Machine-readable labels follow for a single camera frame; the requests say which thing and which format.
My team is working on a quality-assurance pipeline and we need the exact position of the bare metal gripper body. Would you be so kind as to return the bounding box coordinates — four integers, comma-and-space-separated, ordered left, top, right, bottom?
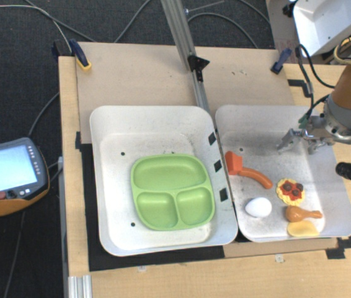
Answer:
301, 114, 351, 146

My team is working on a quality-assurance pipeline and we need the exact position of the white plastic tray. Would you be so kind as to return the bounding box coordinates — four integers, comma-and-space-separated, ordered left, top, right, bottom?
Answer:
89, 105, 239, 257
215, 104, 351, 243

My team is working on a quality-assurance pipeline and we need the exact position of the orange sausage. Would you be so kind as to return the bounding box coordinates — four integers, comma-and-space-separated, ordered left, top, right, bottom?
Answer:
238, 167, 273, 190

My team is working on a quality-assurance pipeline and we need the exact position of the yellow spaghetti with meatballs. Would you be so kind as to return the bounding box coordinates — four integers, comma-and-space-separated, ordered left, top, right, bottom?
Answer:
275, 178, 306, 207

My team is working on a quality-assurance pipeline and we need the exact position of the brown chicken drumstick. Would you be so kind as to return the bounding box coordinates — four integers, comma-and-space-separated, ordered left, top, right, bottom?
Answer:
285, 205, 324, 224

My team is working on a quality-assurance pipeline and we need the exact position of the white egg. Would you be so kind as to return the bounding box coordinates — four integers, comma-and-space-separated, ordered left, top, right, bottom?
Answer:
244, 197, 273, 219

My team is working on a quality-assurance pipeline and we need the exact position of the yellow potato crisp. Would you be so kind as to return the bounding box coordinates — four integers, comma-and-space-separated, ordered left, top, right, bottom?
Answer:
287, 220, 320, 238

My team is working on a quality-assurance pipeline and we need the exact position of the green divided plate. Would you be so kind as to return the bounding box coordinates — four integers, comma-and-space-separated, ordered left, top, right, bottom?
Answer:
130, 153, 216, 232

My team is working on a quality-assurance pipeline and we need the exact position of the brown cardboard board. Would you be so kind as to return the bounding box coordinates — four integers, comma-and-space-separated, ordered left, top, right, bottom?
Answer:
75, 41, 340, 260

